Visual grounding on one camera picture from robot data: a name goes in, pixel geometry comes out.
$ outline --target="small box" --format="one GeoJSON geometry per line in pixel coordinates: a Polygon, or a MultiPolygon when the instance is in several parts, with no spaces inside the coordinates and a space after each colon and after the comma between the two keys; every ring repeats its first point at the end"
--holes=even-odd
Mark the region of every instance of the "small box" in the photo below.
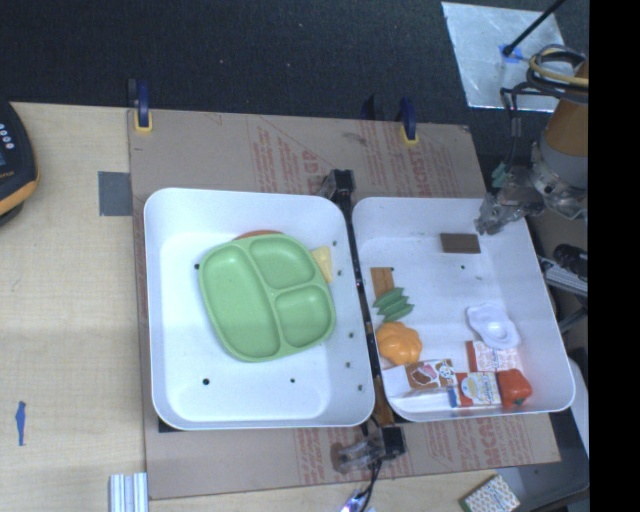
{"type": "Polygon", "coordinates": [[[483,341],[467,341],[469,369],[472,372],[499,372],[517,368],[522,371],[518,349],[495,349],[483,341]]]}
{"type": "Polygon", "coordinates": [[[458,381],[451,359],[433,359],[394,366],[384,373],[387,396],[412,397],[446,392],[458,381]]]}
{"type": "Polygon", "coordinates": [[[460,500],[465,512],[511,512],[520,506],[502,475],[496,475],[460,500]]]}
{"type": "Polygon", "coordinates": [[[495,372],[456,373],[458,385],[450,388],[453,407],[500,405],[500,390],[495,372]]]}

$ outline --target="metal bar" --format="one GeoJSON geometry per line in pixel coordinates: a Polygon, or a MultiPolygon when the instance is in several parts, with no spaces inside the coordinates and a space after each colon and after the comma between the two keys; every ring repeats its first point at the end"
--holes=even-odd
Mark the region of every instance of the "metal bar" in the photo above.
{"type": "Polygon", "coordinates": [[[364,292],[364,280],[362,270],[360,268],[360,258],[358,256],[358,245],[356,244],[355,231],[351,222],[352,201],[351,193],[355,190],[355,180],[353,171],[333,169],[331,174],[326,178],[329,183],[329,192],[332,193],[331,199],[342,211],[347,226],[347,236],[349,238],[349,248],[351,249],[351,261],[353,264],[353,272],[356,278],[356,288],[358,290],[358,299],[360,300],[360,309],[362,310],[362,318],[364,320],[365,334],[367,337],[367,347],[369,349],[369,359],[371,362],[371,372],[374,378],[380,375],[380,361],[378,360],[378,351],[376,348],[375,336],[367,305],[367,297],[364,292]]]}
{"type": "Polygon", "coordinates": [[[549,7],[546,11],[544,11],[537,20],[535,20],[531,25],[529,25],[529,27],[522,33],[520,34],[511,44],[508,44],[507,46],[505,46],[502,49],[502,54],[505,57],[509,57],[512,53],[513,50],[516,49],[516,46],[518,46],[522,40],[527,37],[529,34],[531,34],[531,32],[533,32],[538,25],[540,25],[540,23],[542,23],[544,20],[546,20],[551,13],[553,13],[558,7],[560,7],[566,0],[556,0],[554,2],[554,4],[549,7]]]}
{"type": "Polygon", "coordinates": [[[109,478],[110,512],[148,512],[147,474],[111,475],[109,478]]]}

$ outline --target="white tray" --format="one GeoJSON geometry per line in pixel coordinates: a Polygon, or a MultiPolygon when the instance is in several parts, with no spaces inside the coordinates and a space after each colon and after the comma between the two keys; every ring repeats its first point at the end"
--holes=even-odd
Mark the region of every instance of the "white tray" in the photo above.
{"type": "Polygon", "coordinates": [[[344,217],[315,196],[163,189],[144,209],[153,403],[183,430],[352,426],[373,410],[366,335],[344,217]],[[331,249],[336,308],[329,339],[282,359],[228,354],[194,268],[210,248],[256,229],[331,249]]]}
{"type": "Polygon", "coordinates": [[[420,334],[422,359],[450,358],[456,371],[469,371],[465,341],[479,339],[467,323],[469,306],[502,306],[522,337],[517,350],[533,388],[523,406],[452,409],[446,394],[389,398],[407,420],[552,412],[573,401],[569,360],[525,220],[508,224],[496,235],[478,236],[480,254],[442,252],[441,233],[477,233],[474,219],[481,204],[481,199],[366,198],[354,208],[358,255],[375,329],[382,317],[372,307],[371,268],[393,267],[395,285],[415,304],[401,321],[420,334]]]}

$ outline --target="black carpet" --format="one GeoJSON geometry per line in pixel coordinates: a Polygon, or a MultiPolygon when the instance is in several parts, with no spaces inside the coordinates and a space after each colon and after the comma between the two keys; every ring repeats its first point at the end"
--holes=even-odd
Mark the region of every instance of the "black carpet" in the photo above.
{"type": "MultiPolygon", "coordinates": [[[[552,0],[466,0],[542,12],[552,0]]],[[[485,177],[507,150],[503,111],[467,106],[435,0],[51,0],[4,2],[0,93],[12,101],[127,106],[146,79],[150,106],[357,118],[375,94],[387,119],[402,96],[419,122],[469,125],[485,177]]],[[[589,0],[554,16],[588,55],[589,0]]],[[[547,114],[525,118],[533,140],[547,114]]],[[[517,158],[528,158],[521,144],[517,158]]]]}

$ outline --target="green plate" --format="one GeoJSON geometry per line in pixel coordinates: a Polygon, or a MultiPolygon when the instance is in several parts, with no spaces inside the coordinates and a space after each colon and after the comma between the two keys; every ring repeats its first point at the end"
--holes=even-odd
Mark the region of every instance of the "green plate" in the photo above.
{"type": "Polygon", "coordinates": [[[233,240],[211,249],[198,269],[218,338],[244,361],[295,354],[329,337],[335,308],[311,252],[283,234],[233,240]]]}

